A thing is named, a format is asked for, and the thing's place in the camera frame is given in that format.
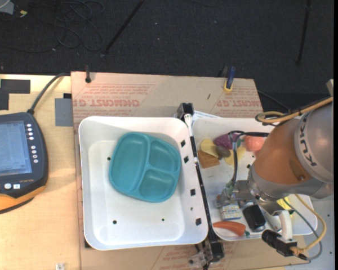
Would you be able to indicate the purple grapes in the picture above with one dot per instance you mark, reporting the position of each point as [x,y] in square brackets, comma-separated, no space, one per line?
[223,141]

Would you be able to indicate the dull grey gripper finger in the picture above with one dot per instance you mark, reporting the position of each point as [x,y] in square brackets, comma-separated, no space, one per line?
[223,202]

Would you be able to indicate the brown cardboard board, red print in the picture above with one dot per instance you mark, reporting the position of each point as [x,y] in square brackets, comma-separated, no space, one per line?
[163,97]

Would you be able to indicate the black cylinder on white bracket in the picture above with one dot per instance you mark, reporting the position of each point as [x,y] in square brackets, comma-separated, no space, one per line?
[279,242]

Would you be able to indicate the yellow green toy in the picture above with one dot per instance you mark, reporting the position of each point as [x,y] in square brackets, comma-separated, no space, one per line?
[284,204]

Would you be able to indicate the white plastic tray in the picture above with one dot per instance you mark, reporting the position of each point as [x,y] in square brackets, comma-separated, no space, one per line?
[146,221]
[214,179]

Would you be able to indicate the black box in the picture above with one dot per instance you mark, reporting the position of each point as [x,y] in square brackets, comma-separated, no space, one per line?
[254,217]

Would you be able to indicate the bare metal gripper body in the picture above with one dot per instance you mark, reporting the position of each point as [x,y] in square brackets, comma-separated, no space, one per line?
[241,192]

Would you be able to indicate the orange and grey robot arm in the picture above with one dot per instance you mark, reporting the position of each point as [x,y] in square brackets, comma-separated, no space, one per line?
[281,156]

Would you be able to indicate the yellow banana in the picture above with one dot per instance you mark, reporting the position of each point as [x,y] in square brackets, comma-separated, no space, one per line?
[230,158]

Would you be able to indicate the olive brown oval toy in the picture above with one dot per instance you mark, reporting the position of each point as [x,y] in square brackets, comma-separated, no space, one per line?
[223,151]

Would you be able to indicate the brown biscuit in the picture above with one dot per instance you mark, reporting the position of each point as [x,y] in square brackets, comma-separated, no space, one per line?
[207,160]

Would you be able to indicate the pink doughnut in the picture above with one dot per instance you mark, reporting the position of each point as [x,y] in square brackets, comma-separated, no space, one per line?
[254,143]

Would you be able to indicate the blue divided plate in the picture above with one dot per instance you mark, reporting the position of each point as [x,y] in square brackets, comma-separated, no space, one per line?
[129,164]

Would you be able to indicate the orange carrot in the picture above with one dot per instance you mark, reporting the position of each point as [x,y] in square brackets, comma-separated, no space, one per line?
[231,227]

